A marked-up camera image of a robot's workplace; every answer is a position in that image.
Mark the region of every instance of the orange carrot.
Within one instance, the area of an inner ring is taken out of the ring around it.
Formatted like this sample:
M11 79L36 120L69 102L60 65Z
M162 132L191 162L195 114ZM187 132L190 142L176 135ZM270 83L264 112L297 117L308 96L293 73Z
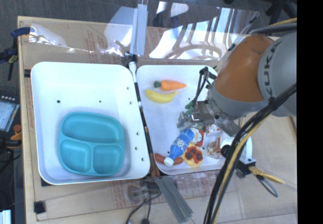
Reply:
M178 82L178 81L170 81L170 80L163 80L163 81L155 81L153 86L155 88L160 87L162 90L175 90L185 88L186 84Z

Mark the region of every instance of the yellow banana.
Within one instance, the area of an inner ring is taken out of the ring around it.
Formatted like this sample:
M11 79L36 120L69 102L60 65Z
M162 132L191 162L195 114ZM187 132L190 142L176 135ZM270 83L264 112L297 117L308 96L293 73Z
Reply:
M171 102L177 93L178 93L177 91L174 91L173 93L169 93L169 94L160 94L154 90L146 89L147 97L150 98L152 101L155 101L158 103Z

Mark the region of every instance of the teal dish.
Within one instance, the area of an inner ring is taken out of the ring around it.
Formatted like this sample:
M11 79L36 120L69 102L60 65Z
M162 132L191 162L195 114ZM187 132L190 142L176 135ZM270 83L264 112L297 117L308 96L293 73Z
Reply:
M68 171L111 176L120 171L124 157L125 134L116 119L87 112L73 112L63 118L59 158Z

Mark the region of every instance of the blue bottle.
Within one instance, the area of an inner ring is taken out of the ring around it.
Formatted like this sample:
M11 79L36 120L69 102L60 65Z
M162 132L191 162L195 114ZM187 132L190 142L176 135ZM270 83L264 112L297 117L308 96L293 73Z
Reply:
M167 166L174 164L175 158L183 155L190 141L194 138L194 133L190 129L184 129L171 144L170 154L164 159Z

